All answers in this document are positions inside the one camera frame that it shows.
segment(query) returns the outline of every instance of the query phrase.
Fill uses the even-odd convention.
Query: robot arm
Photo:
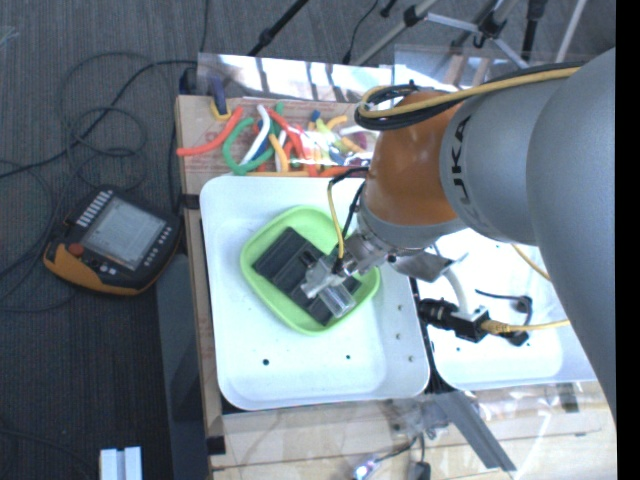
[[[535,245],[615,419],[615,49],[558,77],[522,80],[480,87],[464,103],[454,93],[432,116],[437,93],[407,90],[387,112],[361,106],[360,124],[383,133],[357,231],[333,268],[310,269],[303,289],[322,293],[385,261],[432,281],[438,260],[425,249],[464,227]]]

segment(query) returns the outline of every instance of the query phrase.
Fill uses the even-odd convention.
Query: red button
[[[72,244],[69,244],[69,247],[67,247],[67,251],[69,251],[69,254],[71,254],[72,256],[79,258],[84,253],[84,245],[74,242]]]

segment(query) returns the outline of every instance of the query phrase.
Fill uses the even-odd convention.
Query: green tray
[[[258,297],[289,327],[308,335],[327,332],[348,320],[376,293],[380,286],[380,272],[373,268],[364,275],[356,274],[356,279],[362,283],[353,294],[356,306],[345,316],[332,318],[324,326],[252,267],[287,227],[295,229],[324,254],[335,247],[336,231],[331,217],[314,206],[297,206],[280,214],[245,243],[240,253],[242,273]]]

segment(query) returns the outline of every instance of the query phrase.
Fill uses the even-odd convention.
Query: gray carpet
[[[43,268],[42,238],[51,216],[61,219],[92,184],[174,208],[179,181],[168,162],[180,76],[201,49],[247,54],[294,1],[0,0],[0,27],[15,30],[0,47],[0,479],[96,478],[99,450],[124,446],[143,448],[145,478],[173,478],[154,291],[75,290]],[[340,63],[374,1],[311,0],[259,56]],[[385,19],[387,1],[358,29],[353,59],[423,0],[399,0]],[[487,1],[441,0],[433,11],[471,20]],[[534,58],[557,50],[571,3],[549,0]],[[522,2],[502,34],[516,50],[525,16]],[[367,64],[393,64],[398,45],[447,47],[458,34],[420,23]],[[589,0],[571,55],[615,44],[616,0]],[[130,77],[163,61],[117,100],[126,112],[91,126]],[[140,141],[142,155],[93,157]]]

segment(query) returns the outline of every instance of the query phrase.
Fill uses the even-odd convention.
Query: cable connector
[[[489,310],[478,308],[464,313],[458,306],[444,299],[423,299],[418,304],[418,314],[438,329],[453,331],[458,338],[478,343],[489,331],[484,324],[491,321]]]

